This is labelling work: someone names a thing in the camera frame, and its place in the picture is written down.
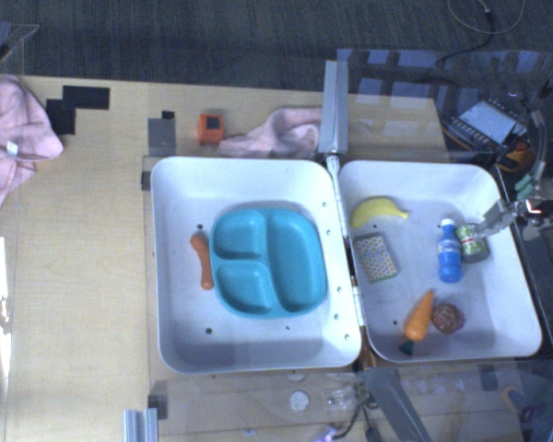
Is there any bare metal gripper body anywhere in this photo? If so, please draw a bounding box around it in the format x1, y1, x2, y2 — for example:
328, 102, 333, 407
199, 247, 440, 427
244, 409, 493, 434
510, 195, 553, 230

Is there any green and white can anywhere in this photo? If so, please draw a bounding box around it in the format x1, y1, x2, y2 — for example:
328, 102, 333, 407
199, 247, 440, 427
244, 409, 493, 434
454, 222, 491, 264

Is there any blue bottle with white cap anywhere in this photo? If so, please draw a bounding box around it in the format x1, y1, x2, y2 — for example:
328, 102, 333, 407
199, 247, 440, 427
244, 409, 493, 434
437, 217, 464, 284

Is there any white plastic tray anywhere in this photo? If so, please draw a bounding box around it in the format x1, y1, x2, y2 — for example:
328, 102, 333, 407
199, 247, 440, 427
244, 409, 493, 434
338, 159, 544, 365
149, 156, 363, 376

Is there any brown round biscuit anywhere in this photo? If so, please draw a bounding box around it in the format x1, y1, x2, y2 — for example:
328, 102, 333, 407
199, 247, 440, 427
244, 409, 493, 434
430, 302, 466, 335

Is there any orange carrot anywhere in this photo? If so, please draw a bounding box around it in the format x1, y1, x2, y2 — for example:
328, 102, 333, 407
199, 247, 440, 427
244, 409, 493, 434
398, 289, 436, 356

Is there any yellow banana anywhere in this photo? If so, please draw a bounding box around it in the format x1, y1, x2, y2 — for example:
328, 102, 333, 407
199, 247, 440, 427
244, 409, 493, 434
348, 195, 410, 230

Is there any patterned small carton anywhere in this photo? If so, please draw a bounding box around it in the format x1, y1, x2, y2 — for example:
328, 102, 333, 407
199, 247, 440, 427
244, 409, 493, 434
352, 232, 399, 285

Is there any blue divided plate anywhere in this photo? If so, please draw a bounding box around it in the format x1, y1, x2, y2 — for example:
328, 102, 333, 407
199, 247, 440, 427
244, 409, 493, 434
209, 207, 329, 320

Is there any pink cloth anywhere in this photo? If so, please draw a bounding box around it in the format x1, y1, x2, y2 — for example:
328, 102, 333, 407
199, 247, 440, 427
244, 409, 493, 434
218, 105, 324, 159
0, 75, 65, 227

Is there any white round disc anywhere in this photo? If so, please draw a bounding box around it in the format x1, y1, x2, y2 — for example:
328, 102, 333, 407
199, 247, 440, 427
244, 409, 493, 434
288, 390, 311, 413

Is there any orange sausage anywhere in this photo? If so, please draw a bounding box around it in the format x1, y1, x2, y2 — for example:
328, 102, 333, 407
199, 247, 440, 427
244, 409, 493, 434
189, 232, 216, 291

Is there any orange cube with black face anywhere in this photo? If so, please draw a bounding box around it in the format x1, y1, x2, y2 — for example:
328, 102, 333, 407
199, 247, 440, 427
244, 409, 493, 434
197, 112, 226, 145

